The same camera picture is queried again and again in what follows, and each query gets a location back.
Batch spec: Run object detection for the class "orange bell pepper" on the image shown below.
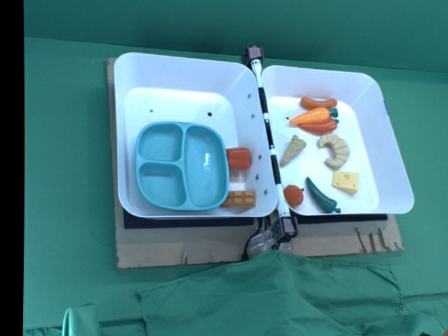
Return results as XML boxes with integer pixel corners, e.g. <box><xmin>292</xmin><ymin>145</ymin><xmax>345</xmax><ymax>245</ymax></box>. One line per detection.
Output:
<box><xmin>225</xmin><ymin>146</ymin><xmax>252</xmax><ymax>171</ymax></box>

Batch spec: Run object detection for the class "red tomato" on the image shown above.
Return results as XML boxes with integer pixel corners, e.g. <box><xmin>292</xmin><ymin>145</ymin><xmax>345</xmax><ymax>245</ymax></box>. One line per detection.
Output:
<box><xmin>283</xmin><ymin>184</ymin><xmax>305</xmax><ymax>209</ymax></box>

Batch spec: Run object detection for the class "black and white thin rod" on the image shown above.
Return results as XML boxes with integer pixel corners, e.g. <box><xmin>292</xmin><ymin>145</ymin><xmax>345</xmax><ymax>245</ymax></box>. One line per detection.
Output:
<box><xmin>250</xmin><ymin>59</ymin><xmax>292</xmax><ymax>218</ymax></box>

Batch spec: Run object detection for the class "brown chocolate bar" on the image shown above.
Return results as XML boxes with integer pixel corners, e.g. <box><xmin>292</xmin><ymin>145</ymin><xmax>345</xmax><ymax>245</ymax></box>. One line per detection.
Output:
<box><xmin>220</xmin><ymin>190</ymin><xmax>257</xmax><ymax>209</ymax></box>

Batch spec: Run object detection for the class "green cloth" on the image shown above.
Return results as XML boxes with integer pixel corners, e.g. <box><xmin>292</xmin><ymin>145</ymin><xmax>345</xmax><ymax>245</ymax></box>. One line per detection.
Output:
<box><xmin>137</xmin><ymin>250</ymin><xmax>448</xmax><ymax>336</ymax></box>

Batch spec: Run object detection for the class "orange carrot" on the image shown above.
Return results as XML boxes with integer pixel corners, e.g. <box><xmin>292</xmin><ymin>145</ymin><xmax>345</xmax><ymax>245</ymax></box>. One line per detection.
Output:
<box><xmin>288</xmin><ymin>107</ymin><xmax>339</xmax><ymax>125</ymax></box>

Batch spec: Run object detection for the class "beige croissant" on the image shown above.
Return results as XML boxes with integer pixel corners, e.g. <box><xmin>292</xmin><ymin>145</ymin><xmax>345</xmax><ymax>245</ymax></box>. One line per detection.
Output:
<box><xmin>318</xmin><ymin>133</ymin><xmax>351</xmax><ymax>169</ymax></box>

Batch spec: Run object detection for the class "blue divided plate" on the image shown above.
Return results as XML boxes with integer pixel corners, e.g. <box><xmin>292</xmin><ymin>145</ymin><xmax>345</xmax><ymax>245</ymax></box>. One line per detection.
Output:
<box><xmin>135</xmin><ymin>121</ymin><xmax>230</xmax><ymax>211</ymax></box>

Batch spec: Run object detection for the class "red chili pepper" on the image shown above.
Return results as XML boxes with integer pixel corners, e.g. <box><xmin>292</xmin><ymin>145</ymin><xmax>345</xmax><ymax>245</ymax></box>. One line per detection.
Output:
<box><xmin>297</xmin><ymin>117</ymin><xmax>340</xmax><ymax>134</ymax></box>

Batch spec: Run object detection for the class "brown cardboard board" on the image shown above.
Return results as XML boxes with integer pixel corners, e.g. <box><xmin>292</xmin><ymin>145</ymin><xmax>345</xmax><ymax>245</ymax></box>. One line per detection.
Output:
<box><xmin>106</xmin><ymin>57</ymin><xmax>405</xmax><ymax>270</ymax></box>

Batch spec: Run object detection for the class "beige waffle cone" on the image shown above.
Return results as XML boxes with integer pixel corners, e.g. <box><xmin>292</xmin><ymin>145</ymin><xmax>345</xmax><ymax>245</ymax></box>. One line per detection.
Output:
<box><xmin>279</xmin><ymin>134</ymin><xmax>307</xmax><ymax>168</ymax></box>

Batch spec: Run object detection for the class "black block with wires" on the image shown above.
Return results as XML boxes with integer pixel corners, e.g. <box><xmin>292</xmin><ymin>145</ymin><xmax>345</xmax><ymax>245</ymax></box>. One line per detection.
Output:
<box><xmin>241</xmin><ymin>45</ymin><xmax>265</xmax><ymax>66</ymax></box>
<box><xmin>270</xmin><ymin>216</ymin><xmax>299</xmax><ymax>243</ymax></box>

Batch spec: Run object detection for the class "orange sausage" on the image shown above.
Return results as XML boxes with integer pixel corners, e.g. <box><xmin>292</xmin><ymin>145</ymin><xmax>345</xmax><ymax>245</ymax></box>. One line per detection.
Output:
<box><xmin>300</xmin><ymin>97</ymin><xmax>338</xmax><ymax>111</ymax></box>

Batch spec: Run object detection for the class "green chili pepper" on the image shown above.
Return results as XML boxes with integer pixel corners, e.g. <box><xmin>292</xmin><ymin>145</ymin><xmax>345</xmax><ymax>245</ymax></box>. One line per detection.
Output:
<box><xmin>306</xmin><ymin>176</ymin><xmax>342</xmax><ymax>214</ymax></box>

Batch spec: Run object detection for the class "white plastic tray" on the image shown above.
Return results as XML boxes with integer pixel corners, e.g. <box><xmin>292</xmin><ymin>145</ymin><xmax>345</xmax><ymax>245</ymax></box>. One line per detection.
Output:
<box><xmin>113</xmin><ymin>52</ymin><xmax>279</xmax><ymax>218</ymax></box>
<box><xmin>261</xmin><ymin>64</ymin><xmax>415</xmax><ymax>217</ymax></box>

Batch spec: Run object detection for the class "yellow cheese wedge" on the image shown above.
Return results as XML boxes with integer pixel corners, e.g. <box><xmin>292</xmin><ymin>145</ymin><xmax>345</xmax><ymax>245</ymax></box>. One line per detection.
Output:
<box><xmin>331</xmin><ymin>170</ymin><xmax>361</xmax><ymax>195</ymax></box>

